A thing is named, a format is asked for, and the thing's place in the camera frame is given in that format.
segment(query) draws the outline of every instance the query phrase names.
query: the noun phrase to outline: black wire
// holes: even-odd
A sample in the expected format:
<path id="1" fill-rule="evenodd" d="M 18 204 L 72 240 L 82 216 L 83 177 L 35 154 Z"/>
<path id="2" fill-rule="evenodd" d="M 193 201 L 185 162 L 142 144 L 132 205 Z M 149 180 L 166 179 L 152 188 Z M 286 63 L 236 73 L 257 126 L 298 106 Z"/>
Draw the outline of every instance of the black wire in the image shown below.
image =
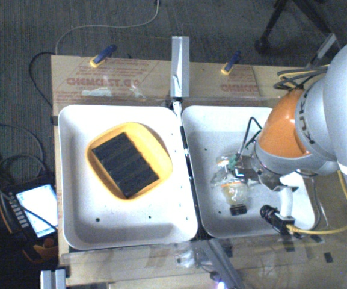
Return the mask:
<path id="1" fill-rule="evenodd" d="M 327 70 L 327 69 L 328 69 L 327 66 L 305 67 L 303 69 L 282 70 L 280 72 L 277 72 L 276 75 L 281 77 L 283 74 L 311 72 L 311 71 L 316 71 L 316 70 Z"/>
<path id="2" fill-rule="evenodd" d="M 16 154 L 16 155 L 12 155 L 10 157 L 7 157 L 7 158 L 4 158 L 2 161 L 0 161 L 0 167 L 6 163 L 7 161 L 10 161 L 10 160 L 15 160 L 17 158 L 31 158 L 32 160 L 35 160 L 36 162 L 38 162 L 40 164 L 40 169 L 38 170 L 38 174 L 37 176 L 40 176 L 42 170 L 44 170 L 44 172 L 47 172 L 47 168 L 45 166 L 45 163 L 40 160 L 39 158 L 33 156 L 33 155 L 30 155 L 30 154 Z"/>
<path id="3" fill-rule="evenodd" d="M 292 80 L 292 78 L 288 78 L 288 77 L 283 77 L 283 79 L 288 79 L 289 80 L 289 82 L 291 83 L 291 84 L 293 84 L 294 86 L 297 86 L 298 85 L 298 83 L 296 82 L 296 81 L 294 81 L 294 80 Z"/>
<path id="4" fill-rule="evenodd" d="M 262 130 L 257 131 L 256 134 L 254 134 L 254 135 L 251 137 L 250 141 L 248 141 L 247 144 L 245 145 L 245 148 L 247 148 L 250 144 L 254 143 L 254 141 L 256 140 L 256 137 L 260 134 L 261 131 L 262 131 Z"/>
<path id="5" fill-rule="evenodd" d="M 55 55 L 55 53 L 51 52 L 51 51 L 43 51 L 43 52 L 39 52 L 38 54 L 36 54 L 29 63 L 29 76 L 30 76 L 31 81 L 34 84 L 34 87 L 41 94 L 42 98 L 48 103 L 48 105 L 53 109 L 52 103 L 46 98 L 46 96 L 43 94 L 43 92 L 38 88 L 37 83 L 35 82 L 33 75 L 32 75 L 33 64 L 36 61 L 36 59 L 38 59 L 38 57 L 40 57 L 42 55 Z"/>
<path id="6" fill-rule="evenodd" d="M 5 178 L 5 177 L 3 177 L 3 176 L 1 176 L 1 175 L 0 175 L 0 178 L 9 181 L 7 178 Z M 9 202 L 12 202 L 12 200 L 14 200 L 13 197 L 10 197 L 10 196 L 9 196 L 8 194 L 6 194 L 1 188 L 0 188 L 0 195 L 1 195 L 4 199 L 8 200 Z M 50 222 L 48 222 L 46 219 L 44 219 L 43 217 L 39 216 L 39 215 L 36 214 L 35 212 L 33 212 L 33 211 L 31 211 L 31 210 L 25 208 L 25 207 L 24 207 L 20 202 L 18 202 L 18 201 L 16 201 L 15 204 L 16 204 L 19 208 L 21 208 L 22 210 L 25 210 L 26 212 L 32 214 L 33 216 L 35 216 L 36 218 L 38 218 L 39 220 L 41 220 L 42 222 L 44 222 L 45 224 L 47 224 L 48 226 L 50 226 L 53 230 L 55 230 L 55 231 L 57 232 L 57 227 L 54 226 L 53 224 L 51 224 Z"/>
<path id="7" fill-rule="evenodd" d="M 315 72 L 309 72 L 309 73 L 305 73 L 305 74 L 298 75 L 298 76 L 295 76 L 295 77 L 291 77 L 291 78 L 288 78 L 288 79 L 284 79 L 284 80 L 279 81 L 278 83 L 274 84 L 274 88 L 278 89 L 278 90 L 293 90 L 293 89 L 298 88 L 301 84 L 297 85 L 296 87 L 287 87 L 284 84 L 286 84 L 287 82 L 292 82 L 294 80 L 305 78 L 305 77 L 311 77 L 311 78 L 312 77 L 316 77 L 316 76 L 318 76 L 320 74 L 323 74 L 323 73 L 326 73 L 326 72 L 327 72 L 326 69 L 321 69 L 321 70 L 317 70 Z"/>
<path id="8" fill-rule="evenodd" d="M 252 121 L 254 121 L 256 123 L 256 125 L 260 128 L 260 130 L 263 129 L 262 126 L 260 125 L 260 123 L 254 117 L 250 117 L 250 119 L 248 121 L 247 129 L 245 130 L 245 135 L 244 135 L 244 139 L 243 139 L 243 142 L 241 144 L 240 150 L 238 153 L 236 153 L 237 158 L 240 158 L 242 151 L 245 147 L 245 143 L 247 141 L 247 137 L 248 137 L 248 133 L 249 133 L 250 128 L 251 128 L 251 122 Z"/>
<path id="9" fill-rule="evenodd" d="M 0 123 L 0 127 L 14 128 L 14 129 L 18 129 L 20 131 L 24 131 L 27 134 L 29 134 L 35 140 L 37 147 L 40 150 L 40 158 L 42 161 L 44 161 L 44 152 L 43 152 L 42 144 L 41 144 L 40 140 L 31 131 L 29 131 L 28 129 L 23 128 L 21 126 L 9 125 L 9 124 L 4 124 L 4 123 Z"/>

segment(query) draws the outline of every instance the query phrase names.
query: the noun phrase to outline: chair leg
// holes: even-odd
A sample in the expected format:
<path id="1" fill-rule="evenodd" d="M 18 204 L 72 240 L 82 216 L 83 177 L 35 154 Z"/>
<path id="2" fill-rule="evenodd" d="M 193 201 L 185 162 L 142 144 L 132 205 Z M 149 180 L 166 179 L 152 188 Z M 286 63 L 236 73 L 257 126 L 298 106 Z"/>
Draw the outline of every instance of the chair leg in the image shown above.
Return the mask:
<path id="1" fill-rule="evenodd" d="M 324 34 L 331 33 L 331 30 L 327 27 L 323 18 L 317 14 L 307 0 L 293 0 L 293 2 L 320 31 Z"/>
<path id="2" fill-rule="evenodd" d="M 264 54 L 266 51 L 268 51 L 268 49 L 269 49 L 268 36 L 271 33 L 273 27 L 275 26 L 277 20 L 279 19 L 281 12 L 283 12 L 287 2 L 288 2 L 288 0 L 277 0 L 276 8 L 275 8 L 274 12 L 272 13 L 271 18 L 269 19 L 269 22 L 268 22 L 262 36 L 260 37 L 260 39 L 258 39 L 255 42 L 255 50 L 258 53 Z"/>

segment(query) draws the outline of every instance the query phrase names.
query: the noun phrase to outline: metal bracket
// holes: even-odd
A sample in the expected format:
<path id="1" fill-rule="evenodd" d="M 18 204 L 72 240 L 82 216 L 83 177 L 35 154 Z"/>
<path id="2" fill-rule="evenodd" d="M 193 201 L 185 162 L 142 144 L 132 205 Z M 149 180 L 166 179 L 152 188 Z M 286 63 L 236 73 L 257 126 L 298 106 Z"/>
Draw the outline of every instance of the metal bracket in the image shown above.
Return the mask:
<path id="1" fill-rule="evenodd" d="M 323 44 L 319 47 L 318 51 L 315 53 L 315 56 L 308 63 L 307 67 L 318 65 L 319 61 L 324 57 L 327 51 L 332 47 L 332 45 L 337 42 L 336 36 L 334 33 L 330 33 Z"/>
<path id="2" fill-rule="evenodd" d="M 196 241 L 194 246 L 199 247 L 219 273 L 223 283 L 230 289 L 244 289 L 244 283 L 230 262 L 225 250 L 217 239 Z"/>
<path id="3" fill-rule="evenodd" d="M 58 269 L 56 271 L 41 271 L 41 289 L 66 289 L 66 271 Z"/>
<path id="4" fill-rule="evenodd" d="M 290 188 L 293 193 L 299 189 L 298 186 L 278 185 L 272 191 L 280 192 L 280 191 L 284 190 L 285 188 Z"/>

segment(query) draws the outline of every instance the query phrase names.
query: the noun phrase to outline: small black object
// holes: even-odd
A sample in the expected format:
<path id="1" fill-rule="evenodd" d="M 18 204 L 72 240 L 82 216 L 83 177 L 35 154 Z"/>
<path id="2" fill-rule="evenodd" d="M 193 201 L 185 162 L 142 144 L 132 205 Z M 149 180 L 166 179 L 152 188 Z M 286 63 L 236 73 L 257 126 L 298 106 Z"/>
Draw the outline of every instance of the small black object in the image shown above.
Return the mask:
<path id="1" fill-rule="evenodd" d="M 320 236 L 318 236 L 317 234 L 310 235 L 310 238 L 312 240 L 314 240 L 315 242 L 317 242 L 317 243 L 322 243 L 323 242 L 323 239 Z"/>
<path id="2" fill-rule="evenodd" d="M 327 262 L 327 263 L 334 262 L 334 259 L 332 258 L 331 253 L 324 253 L 324 258 L 325 258 L 325 262 Z"/>
<path id="3" fill-rule="evenodd" d="M 241 215 L 247 213 L 247 206 L 244 204 L 240 205 L 233 205 L 229 208 L 229 211 L 231 212 L 231 215 Z"/>
<path id="4" fill-rule="evenodd" d="M 218 272 L 216 271 L 212 271 L 209 273 L 209 277 L 211 278 L 211 280 L 215 281 L 215 282 L 221 282 L 221 276 Z"/>
<path id="5" fill-rule="evenodd" d="M 295 245 L 292 241 L 283 241 L 283 246 L 287 253 L 295 251 Z"/>
<path id="6" fill-rule="evenodd" d="M 260 54 L 265 54 L 269 51 L 269 41 L 266 37 L 261 37 L 255 41 L 255 50 Z"/>
<path id="7" fill-rule="evenodd" d="M 125 132 L 92 151 L 126 198 L 159 179 Z"/>
<path id="8" fill-rule="evenodd" d="M 58 126 L 58 116 L 51 116 L 51 124 Z"/>
<path id="9" fill-rule="evenodd" d="M 260 215 L 281 235 L 289 235 L 290 233 L 287 229 L 287 225 L 295 224 L 295 219 L 293 217 L 282 217 L 279 214 L 279 210 L 270 205 L 262 206 Z"/>

